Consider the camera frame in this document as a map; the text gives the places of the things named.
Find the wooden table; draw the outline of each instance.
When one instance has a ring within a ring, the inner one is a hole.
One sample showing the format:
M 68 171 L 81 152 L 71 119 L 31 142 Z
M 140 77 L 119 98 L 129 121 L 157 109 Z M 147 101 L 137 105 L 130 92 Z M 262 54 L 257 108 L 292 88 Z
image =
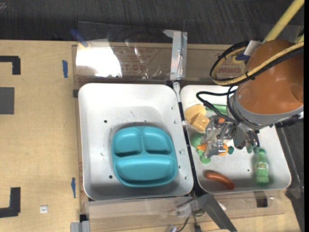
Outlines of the wooden table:
M 21 188 L 21 212 L 17 217 L 0 218 L 0 232 L 65 232 L 70 231 L 71 222 L 79 220 L 74 45 L 76 42 L 0 41 L 0 55 L 21 58 L 21 75 L 12 75 L 11 63 L 0 63 L 0 87 L 14 87 L 15 93 L 14 114 L 0 115 L 0 208 L 9 206 L 10 188 Z M 63 60 L 69 67 L 67 78 Z M 239 231 L 300 231 L 291 202 L 283 196 L 282 203 L 284 214 L 232 222 Z M 40 213 L 41 205 L 48 206 L 47 213 Z M 201 223 L 201 227 L 218 229 L 214 222 Z M 183 231 L 194 231 L 193 225 Z

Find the gray square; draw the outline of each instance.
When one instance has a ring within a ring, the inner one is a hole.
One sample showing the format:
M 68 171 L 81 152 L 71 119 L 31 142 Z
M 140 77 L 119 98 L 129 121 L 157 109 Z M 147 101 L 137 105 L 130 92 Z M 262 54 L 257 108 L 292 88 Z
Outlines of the gray square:
M 0 114 L 14 114 L 14 87 L 0 87 Z

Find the teal divided plate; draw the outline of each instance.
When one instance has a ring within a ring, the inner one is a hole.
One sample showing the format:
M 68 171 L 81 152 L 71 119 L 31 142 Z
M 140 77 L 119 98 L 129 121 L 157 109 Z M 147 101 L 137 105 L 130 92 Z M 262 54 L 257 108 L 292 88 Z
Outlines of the teal divided plate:
M 149 126 L 119 130 L 112 139 L 112 163 L 117 179 L 137 188 L 165 185 L 178 170 L 172 139 L 162 129 Z

